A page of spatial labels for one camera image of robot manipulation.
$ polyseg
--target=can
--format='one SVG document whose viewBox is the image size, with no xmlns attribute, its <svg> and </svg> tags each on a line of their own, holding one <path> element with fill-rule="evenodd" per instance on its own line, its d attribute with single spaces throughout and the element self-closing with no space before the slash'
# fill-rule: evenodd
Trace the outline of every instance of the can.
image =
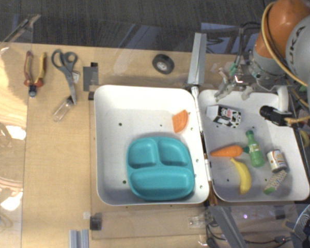
<svg viewBox="0 0 310 248">
<path fill-rule="evenodd" d="M 287 169 L 287 164 L 285 159 L 280 152 L 280 150 L 273 150 L 267 153 L 267 158 L 271 165 L 271 170 L 273 173 L 277 173 L 281 170 Z"/>
</svg>

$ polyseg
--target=yellow banana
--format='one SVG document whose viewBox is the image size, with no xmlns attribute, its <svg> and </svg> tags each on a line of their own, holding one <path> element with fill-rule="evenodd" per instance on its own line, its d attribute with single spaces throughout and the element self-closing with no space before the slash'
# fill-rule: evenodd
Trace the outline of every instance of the yellow banana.
<svg viewBox="0 0 310 248">
<path fill-rule="evenodd" d="M 252 177 L 249 173 L 248 167 L 241 162 L 236 161 L 234 158 L 231 158 L 231 162 L 234 163 L 239 176 L 240 176 L 240 194 L 243 195 L 247 193 L 252 186 Z"/>
</svg>

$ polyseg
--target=orange wedge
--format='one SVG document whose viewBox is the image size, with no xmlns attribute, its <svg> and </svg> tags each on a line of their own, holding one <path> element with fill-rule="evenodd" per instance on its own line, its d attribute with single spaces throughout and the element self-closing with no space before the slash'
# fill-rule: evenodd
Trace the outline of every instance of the orange wedge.
<svg viewBox="0 0 310 248">
<path fill-rule="evenodd" d="M 172 123 L 174 125 L 175 133 L 182 131 L 186 127 L 187 120 L 188 113 L 186 110 L 183 110 L 172 117 Z"/>
</svg>

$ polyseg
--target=orange object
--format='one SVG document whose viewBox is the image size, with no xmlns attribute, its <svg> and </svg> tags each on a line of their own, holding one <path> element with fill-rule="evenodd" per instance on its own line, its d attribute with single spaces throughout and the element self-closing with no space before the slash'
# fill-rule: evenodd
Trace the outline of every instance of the orange object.
<svg viewBox="0 0 310 248">
<path fill-rule="evenodd" d="M 265 33 L 268 40 L 274 43 L 282 58 L 286 56 L 286 44 L 290 33 L 302 19 L 309 15 L 310 2 L 307 0 L 277 0 L 271 7 L 268 19 L 266 18 L 269 28 L 266 25 Z M 262 57 L 272 58 L 261 32 L 255 43 L 255 51 Z"/>
<path fill-rule="evenodd" d="M 214 157 L 237 157 L 243 153 L 243 149 L 239 145 L 231 145 L 210 153 Z"/>
<path fill-rule="evenodd" d="M 186 127 L 187 120 L 188 113 L 186 110 L 183 110 L 172 117 L 172 123 L 174 125 L 175 133 L 182 131 Z"/>
</svg>

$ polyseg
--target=turquoise dish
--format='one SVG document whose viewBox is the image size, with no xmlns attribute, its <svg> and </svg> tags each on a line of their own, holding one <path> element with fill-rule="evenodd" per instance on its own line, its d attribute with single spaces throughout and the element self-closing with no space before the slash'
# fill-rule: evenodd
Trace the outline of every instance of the turquoise dish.
<svg viewBox="0 0 310 248">
<path fill-rule="evenodd" d="M 188 196 L 194 172 L 187 147 L 170 137 L 133 141 L 127 152 L 127 173 L 132 192 L 146 201 L 169 201 Z"/>
</svg>

